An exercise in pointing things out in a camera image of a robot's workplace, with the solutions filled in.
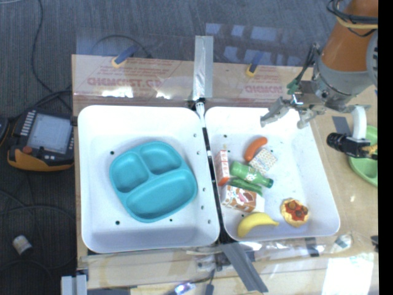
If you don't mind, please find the orange sausage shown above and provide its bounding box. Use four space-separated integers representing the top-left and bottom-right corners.
243 136 269 163

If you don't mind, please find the white patterned packet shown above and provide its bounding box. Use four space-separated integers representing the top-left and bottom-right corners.
248 147 278 176

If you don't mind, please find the green bean pod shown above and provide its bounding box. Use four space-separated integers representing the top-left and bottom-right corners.
228 178 264 197

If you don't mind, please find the pizza slice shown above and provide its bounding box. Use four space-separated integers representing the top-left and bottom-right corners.
279 197 309 229

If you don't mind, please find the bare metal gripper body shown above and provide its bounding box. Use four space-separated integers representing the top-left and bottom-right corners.
289 80 356 112

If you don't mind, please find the green bottle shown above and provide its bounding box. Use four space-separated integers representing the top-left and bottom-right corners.
229 160 274 189

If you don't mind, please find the small grey can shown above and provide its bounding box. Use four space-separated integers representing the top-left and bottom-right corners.
12 235 33 256

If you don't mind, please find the white plastic tray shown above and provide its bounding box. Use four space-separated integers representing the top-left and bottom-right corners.
77 104 221 254
203 106 341 243

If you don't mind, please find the brown cardboard board red print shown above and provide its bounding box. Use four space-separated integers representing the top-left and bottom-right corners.
71 53 379 289

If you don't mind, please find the brown and white carton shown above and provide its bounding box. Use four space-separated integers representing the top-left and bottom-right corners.
221 184 266 214

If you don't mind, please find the blue divided plate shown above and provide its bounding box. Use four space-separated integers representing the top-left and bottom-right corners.
108 140 198 224

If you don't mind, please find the orange and white carton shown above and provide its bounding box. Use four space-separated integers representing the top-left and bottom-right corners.
213 149 232 187

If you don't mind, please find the black cylinder on white bracket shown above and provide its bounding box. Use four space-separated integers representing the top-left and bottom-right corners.
326 105 377 160

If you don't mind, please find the yellow banana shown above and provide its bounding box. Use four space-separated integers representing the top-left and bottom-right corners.
236 211 281 239

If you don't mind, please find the green divided plate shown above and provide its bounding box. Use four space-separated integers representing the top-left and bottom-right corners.
348 124 379 188

